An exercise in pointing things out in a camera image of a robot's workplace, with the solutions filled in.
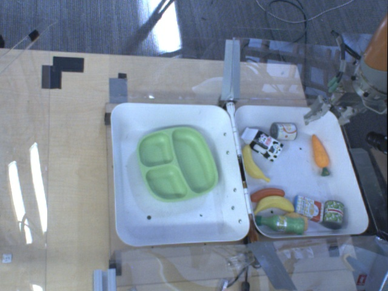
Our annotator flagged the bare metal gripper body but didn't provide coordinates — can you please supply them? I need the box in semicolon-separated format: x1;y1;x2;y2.
329;78;388;115

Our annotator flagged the silver can with red label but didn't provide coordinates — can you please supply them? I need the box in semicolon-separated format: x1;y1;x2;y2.
269;122;298;142

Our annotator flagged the orange carrot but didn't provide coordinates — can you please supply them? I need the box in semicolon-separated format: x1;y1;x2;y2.
311;133;332;177

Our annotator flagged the black and white milk carton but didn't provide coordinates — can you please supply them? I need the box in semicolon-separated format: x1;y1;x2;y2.
241;127;285;163

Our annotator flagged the white plastic tray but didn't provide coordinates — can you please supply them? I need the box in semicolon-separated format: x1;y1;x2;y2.
234;104;370;239
110;102;251;247

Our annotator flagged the yellow banana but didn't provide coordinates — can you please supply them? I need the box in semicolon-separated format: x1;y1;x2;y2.
253;195;296;216
241;144;272;184

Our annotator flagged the green can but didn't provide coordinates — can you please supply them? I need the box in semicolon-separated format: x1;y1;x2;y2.
321;199;346;226

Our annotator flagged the red sausage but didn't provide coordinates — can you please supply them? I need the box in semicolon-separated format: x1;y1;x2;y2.
250;187;286;203

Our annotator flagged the red and white juice carton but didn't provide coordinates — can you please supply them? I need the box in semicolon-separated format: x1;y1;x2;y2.
293;194;325;224

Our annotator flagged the green bottle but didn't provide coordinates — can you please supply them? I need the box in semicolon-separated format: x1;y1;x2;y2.
254;214;307;236

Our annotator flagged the green divided plate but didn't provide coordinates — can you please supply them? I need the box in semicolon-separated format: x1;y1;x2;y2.
137;126;219;203

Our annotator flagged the black cylinder on white bracket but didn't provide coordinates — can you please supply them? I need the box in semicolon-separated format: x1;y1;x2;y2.
366;131;388;155

